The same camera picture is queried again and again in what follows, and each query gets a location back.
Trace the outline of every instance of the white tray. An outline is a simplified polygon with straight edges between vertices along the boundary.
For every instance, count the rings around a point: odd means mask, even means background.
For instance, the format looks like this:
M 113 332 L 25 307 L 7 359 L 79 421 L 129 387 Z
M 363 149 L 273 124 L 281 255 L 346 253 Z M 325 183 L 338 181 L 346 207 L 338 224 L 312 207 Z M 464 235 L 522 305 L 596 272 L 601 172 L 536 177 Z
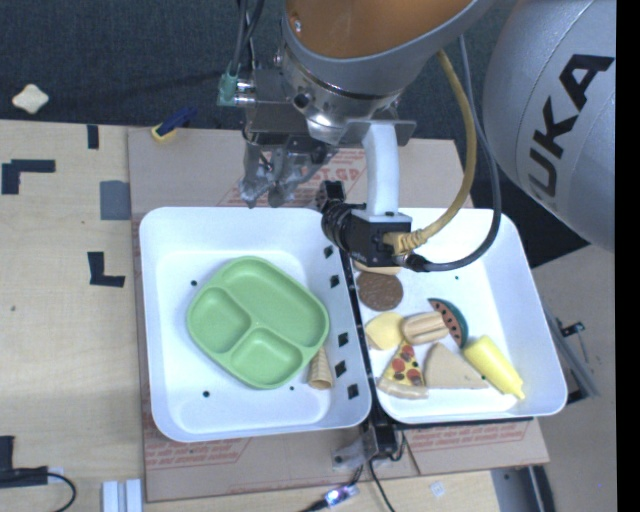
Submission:
M 413 219 L 413 229 L 429 225 L 444 210 L 403 209 Z M 464 209 L 434 236 L 419 254 L 433 262 L 458 260 L 484 239 L 492 211 Z M 404 297 L 394 311 L 412 315 L 432 311 L 427 299 L 445 299 L 461 310 L 471 339 L 489 335 L 511 361 L 524 381 L 524 400 L 486 390 L 430 390 L 427 399 L 408 400 L 378 391 L 382 408 L 407 424 L 447 423 L 545 416 L 558 412 L 567 398 L 564 376 L 547 326 L 542 305 L 516 227 L 502 216 L 494 244 L 480 260 L 459 270 L 414 273 L 398 277 Z M 363 324 L 378 315 L 360 304 Z M 451 336 L 443 343 L 460 353 Z M 431 344 L 415 347 L 420 365 Z M 384 372 L 393 350 L 369 350 L 373 375 Z
M 323 235 L 319 213 L 160 208 L 142 220 L 140 248 L 151 408 L 167 437 L 207 441 L 346 428 L 366 419 L 371 392 L 351 303 L 339 252 Z M 331 327 L 324 346 L 334 374 L 331 390 L 311 388 L 306 368 L 280 388 L 256 390 L 191 340 L 186 313 L 199 285 L 245 255 L 277 265 L 327 308 Z

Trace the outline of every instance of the black surface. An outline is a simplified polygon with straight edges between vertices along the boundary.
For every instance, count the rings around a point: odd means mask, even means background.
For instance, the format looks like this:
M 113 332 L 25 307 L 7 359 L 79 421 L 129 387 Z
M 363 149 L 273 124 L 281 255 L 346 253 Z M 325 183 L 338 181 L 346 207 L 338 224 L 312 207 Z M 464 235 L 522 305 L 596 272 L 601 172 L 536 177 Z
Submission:
M 497 0 L 465 34 L 479 112 L 483 73 L 514 3 Z M 279 6 L 266 3 L 254 34 L 256 58 L 268 66 L 278 45 Z M 156 126 L 191 106 L 198 111 L 191 127 L 242 125 L 241 112 L 215 104 L 235 44 L 235 0 L 21 0 L 0 2 L 0 19 L 0 119 Z M 446 50 L 461 73 L 457 43 Z M 35 115 L 10 101 L 29 83 L 50 97 Z M 403 95 L 400 113 L 417 121 L 414 136 L 453 139 L 464 156 L 460 112 L 435 58 Z M 488 167 L 482 156 L 478 162 L 471 195 L 476 206 L 489 207 Z M 518 226 L 532 266 L 587 245 L 501 180 L 504 212 Z

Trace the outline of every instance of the black tape marking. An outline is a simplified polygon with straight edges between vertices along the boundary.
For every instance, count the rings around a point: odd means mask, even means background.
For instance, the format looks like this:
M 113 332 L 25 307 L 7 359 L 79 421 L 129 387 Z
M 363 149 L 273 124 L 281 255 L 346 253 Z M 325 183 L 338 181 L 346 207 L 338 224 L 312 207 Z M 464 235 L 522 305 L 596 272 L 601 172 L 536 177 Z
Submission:
M 87 148 L 100 149 L 100 132 L 95 124 L 87 125 Z
M 0 472 L 13 469 L 14 436 L 0 436 Z
M 55 160 L 11 160 L 10 164 L 2 164 L 3 195 L 20 193 L 21 172 L 56 172 Z
M 15 195 L 20 190 L 20 173 L 11 164 L 2 164 L 2 194 Z
M 129 220 L 131 193 L 123 181 L 100 182 L 100 220 Z
M 124 286 L 125 276 L 105 276 L 104 275 L 104 253 L 103 252 L 88 252 L 89 258 L 89 270 L 91 272 L 91 279 L 89 284 L 96 286 L 113 286 L 122 288 Z

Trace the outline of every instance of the cable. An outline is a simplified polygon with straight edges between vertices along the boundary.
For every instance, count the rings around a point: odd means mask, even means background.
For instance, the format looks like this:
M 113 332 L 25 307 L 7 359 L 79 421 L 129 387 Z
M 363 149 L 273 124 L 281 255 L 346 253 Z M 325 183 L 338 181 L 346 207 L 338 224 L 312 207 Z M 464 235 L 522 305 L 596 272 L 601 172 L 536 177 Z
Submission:
M 229 72 L 237 75 L 240 68 L 240 59 L 242 52 L 249 46 L 251 52 L 251 62 L 254 61 L 253 48 L 251 45 L 251 36 L 258 26 L 258 20 L 264 8 L 264 0 L 258 0 L 253 10 L 253 14 L 249 17 L 248 0 L 238 0 L 238 9 L 240 11 L 240 21 L 238 25 L 238 34 L 236 37 L 236 47 L 233 52 L 233 58 L 229 65 Z
M 8 470 L 5 473 L 0 473 L 0 479 L 3 482 L 16 482 L 20 480 L 28 480 L 30 478 L 36 478 L 36 477 L 40 478 L 45 476 L 58 478 L 59 480 L 62 480 L 64 483 L 66 483 L 71 489 L 71 498 L 69 498 L 69 501 L 67 501 L 66 505 L 64 505 L 62 508 L 58 508 L 55 510 L 55 512 L 64 512 L 74 503 L 77 495 L 75 484 L 71 480 L 69 480 L 66 476 L 60 475 L 58 473 L 52 473 L 51 471 L 47 471 L 46 466 L 42 466 L 39 468 L 15 468 L 15 469 Z
M 363 470 L 364 470 L 364 464 L 362 466 L 359 466 L 358 469 L 356 469 L 356 472 L 354 473 L 353 478 L 347 485 L 351 486 L 351 485 L 357 484 L 358 480 L 360 480 L 360 477 L 362 476 Z
M 233 51 L 233 58 L 229 64 L 229 73 L 233 76 L 237 76 L 238 68 L 240 67 L 240 57 L 242 56 L 242 50 L 244 48 L 243 41 L 245 36 L 245 26 L 247 23 L 247 0 L 239 0 L 238 8 L 240 10 L 240 20 L 238 24 L 238 34 L 236 36 L 236 47 Z
M 402 441 L 400 442 L 400 448 L 398 449 L 398 454 L 397 455 L 389 455 L 389 458 L 393 462 L 398 462 L 402 458 L 402 456 L 404 455 L 405 446 L 407 446 L 407 437 L 404 435 L 404 432 L 402 432 Z
M 58 478 L 58 479 L 62 480 L 71 489 L 71 498 L 69 499 L 67 504 L 64 507 L 57 509 L 55 512 L 63 512 L 64 510 L 67 510 L 73 504 L 73 502 L 76 500 L 76 495 L 77 495 L 76 486 L 74 485 L 74 483 L 71 480 L 69 480 L 64 475 L 59 475 L 58 473 L 47 472 L 47 476 L 48 477 Z
M 389 501 L 389 498 L 387 498 L 387 495 L 385 494 L 384 489 L 382 488 L 382 484 L 380 484 L 380 480 L 378 480 L 376 472 L 373 469 L 373 459 L 369 460 L 369 471 L 371 472 L 371 476 L 373 477 L 373 481 L 378 486 L 378 490 L 380 491 L 380 494 L 382 495 L 382 499 L 384 500 L 385 505 L 387 506 L 387 508 L 389 509 L 390 512 L 395 512 L 395 509 L 393 508 L 393 506 L 391 506 L 391 502 Z
M 489 227 L 489 231 L 484 241 L 478 246 L 478 248 L 473 251 L 471 254 L 466 257 L 453 261 L 450 263 L 433 263 L 427 261 L 422 256 L 416 254 L 410 254 L 406 258 L 406 264 L 412 270 L 418 272 L 433 272 L 433 271 L 446 271 L 446 270 L 455 270 L 457 268 L 464 267 L 473 261 L 480 258 L 488 249 L 491 247 L 493 242 L 495 241 L 498 231 L 500 229 L 500 220 L 502 218 L 502 196 L 500 193 L 500 176 L 498 173 L 498 167 L 493 157 L 493 153 L 489 143 L 487 142 L 486 136 L 478 119 L 477 110 L 475 107 L 475 103 L 473 100 L 473 89 L 471 84 L 471 71 L 469 68 L 469 59 L 467 57 L 467 50 L 465 45 L 464 36 L 461 35 L 458 38 L 460 53 L 462 56 L 462 63 L 464 69 L 464 78 L 465 78 L 465 89 L 467 92 L 467 98 L 471 110 L 471 114 L 473 116 L 474 126 L 476 128 L 476 134 L 482 148 L 484 150 L 485 156 L 489 163 L 489 179 L 491 184 L 491 193 L 492 193 L 492 201 L 493 201 L 493 216 L 491 219 L 491 226 Z
M 387 238 L 385 242 L 393 245 L 394 253 L 398 255 L 410 253 L 414 249 L 425 244 L 430 237 L 438 233 L 451 221 L 451 219 L 453 219 L 453 217 L 455 217 L 460 208 L 462 208 L 464 202 L 467 200 L 467 197 L 469 196 L 469 193 L 471 191 L 473 179 L 475 177 L 477 138 L 473 113 L 471 112 L 471 106 L 460 83 L 460 80 L 458 79 L 453 69 L 453 65 L 451 64 L 449 57 L 447 57 L 447 54 L 444 52 L 444 50 L 441 49 L 438 51 L 437 57 L 440 61 L 442 69 L 447 75 L 449 84 L 453 89 L 454 95 L 462 112 L 467 139 L 467 153 L 465 159 L 464 177 L 462 179 L 460 190 L 458 191 L 458 194 L 454 198 L 449 208 L 447 208 L 447 210 L 429 226 L 418 229 L 408 234 L 389 233 L 388 235 L 391 236 L 385 235 L 385 237 Z

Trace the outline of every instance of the toy food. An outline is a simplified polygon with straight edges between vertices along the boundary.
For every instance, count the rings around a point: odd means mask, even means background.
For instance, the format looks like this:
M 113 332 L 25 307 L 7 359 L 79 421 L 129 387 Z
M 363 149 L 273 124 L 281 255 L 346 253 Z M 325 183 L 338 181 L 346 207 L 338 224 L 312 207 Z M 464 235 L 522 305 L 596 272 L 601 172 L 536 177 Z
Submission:
M 429 304 L 442 315 L 444 324 L 449 329 L 449 334 L 458 346 L 464 347 L 469 336 L 469 327 L 460 310 L 451 302 L 443 299 L 431 298 Z
M 386 311 L 372 318 L 364 328 L 369 345 L 379 350 L 397 347 L 402 341 L 400 325 L 404 317 L 399 313 Z
M 397 276 L 362 272 L 356 279 L 358 297 L 374 311 L 389 311 L 395 308 L 404 295 L 402 283 Z
M 398 398 L 429 396 L 416 354 L 405 340 L 400 343 L 382 377 L 378 379 L 378 389 Z
M 367 267 L 359 261 L 354 261 L 353 266 L 363 272 L 373 272 L 374 274 L 384 274 L 387 276 L 395 276 L 402 269 L 402 267 Z
M 434 343 L 424 363 L 428 388 L 483 389 L 489 385 L 462 357 L 442 343 Z
M 314 389 L 329 389 L 333 387 L 333 377 L 324 347 L 313 356 L 309 365 L 309 377 L 307 380 L 309 386 Z
M 524 398 L 522 378 L 489 336 L 467 344 L 462 353 L 502 393 Z
M 441 340 L 449 334 L 442 315 L 437 311 L 410 316 L 402 322 L 401 329 L 405 339 L 412 345 Z

